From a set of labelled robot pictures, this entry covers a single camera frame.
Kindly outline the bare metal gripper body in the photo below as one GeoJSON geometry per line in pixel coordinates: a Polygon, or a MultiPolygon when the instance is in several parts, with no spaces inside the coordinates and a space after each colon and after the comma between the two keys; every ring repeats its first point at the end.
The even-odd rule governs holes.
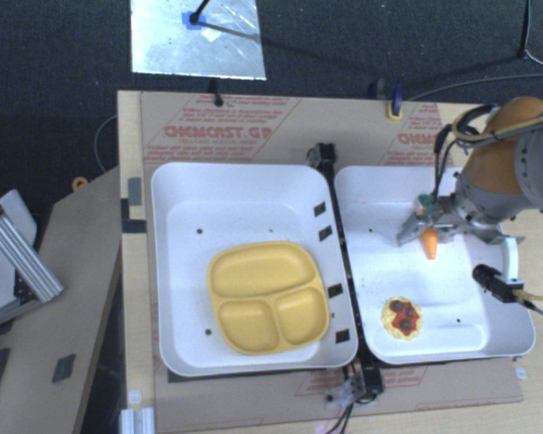
{"type": "Polygon", "coordinates": [[[455,227],[455,235],[471,235],[485,244],[503,242],[500,219],[484,214],[473,203],[460,195],[421,196],[421,214],[429,218],[429,227],[448,224],[455,227]]]}

